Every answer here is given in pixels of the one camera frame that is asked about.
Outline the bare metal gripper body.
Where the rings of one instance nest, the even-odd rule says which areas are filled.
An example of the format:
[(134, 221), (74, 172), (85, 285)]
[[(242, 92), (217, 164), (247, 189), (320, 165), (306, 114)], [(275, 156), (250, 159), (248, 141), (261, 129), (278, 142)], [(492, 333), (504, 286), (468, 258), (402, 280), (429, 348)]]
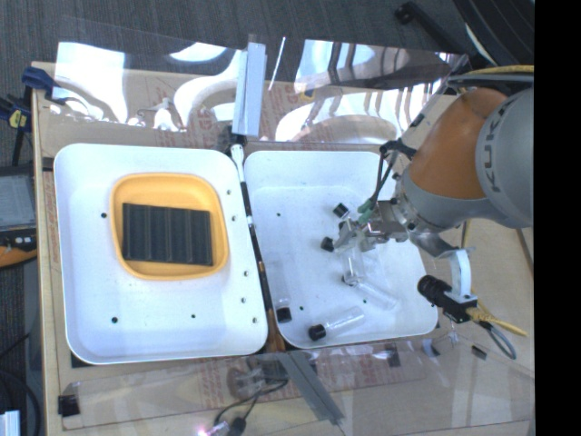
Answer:
[(377, 201), (361, 215), (362, 231), (372, 243), (395, 241), (405, 242), (409, 236), (406, 227), (394, 213), (395, 205), (388, 201)]

